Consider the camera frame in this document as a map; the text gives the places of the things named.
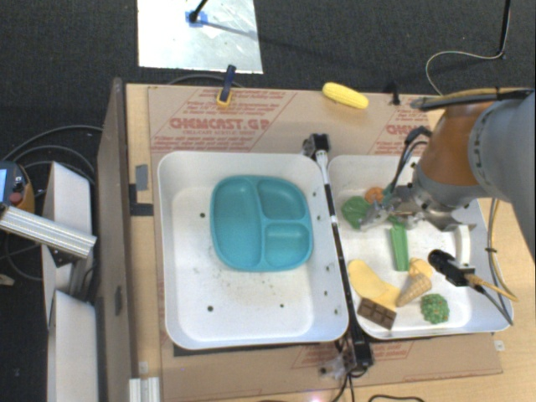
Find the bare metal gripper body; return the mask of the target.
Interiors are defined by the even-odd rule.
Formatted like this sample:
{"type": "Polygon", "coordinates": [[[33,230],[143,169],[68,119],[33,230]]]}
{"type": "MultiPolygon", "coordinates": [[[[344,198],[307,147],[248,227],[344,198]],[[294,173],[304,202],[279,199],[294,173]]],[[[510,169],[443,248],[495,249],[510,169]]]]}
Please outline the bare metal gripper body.
{"type": "Polygon", "coordinates": [[[440,231],[452,231],[461,224],[456,210],[466,208],[477,197],[477,186],[453,184],[399,184],[388,186],[389,205],[409,227],[425,220],[440,231]]]}

